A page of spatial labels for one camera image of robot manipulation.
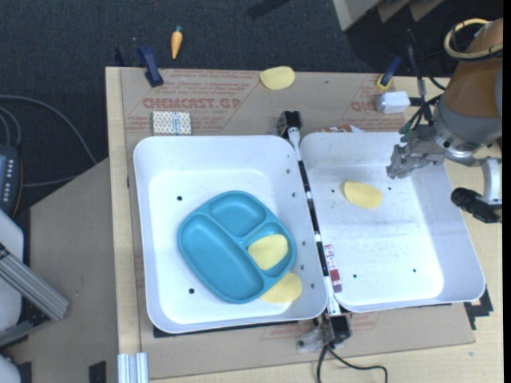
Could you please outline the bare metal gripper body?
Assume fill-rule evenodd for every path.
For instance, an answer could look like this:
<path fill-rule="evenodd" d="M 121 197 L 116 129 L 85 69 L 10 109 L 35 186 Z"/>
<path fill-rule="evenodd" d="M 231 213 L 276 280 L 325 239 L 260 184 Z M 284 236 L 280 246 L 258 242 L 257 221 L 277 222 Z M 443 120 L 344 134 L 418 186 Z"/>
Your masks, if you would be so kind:
<path fill-rule="evenodd" d="M 403 135 L 404 158 L 414 166 L 442 164 L 451 160 L 476 166 L 477 144 L 463 140 L 447 128 L 418 127 Z"/>

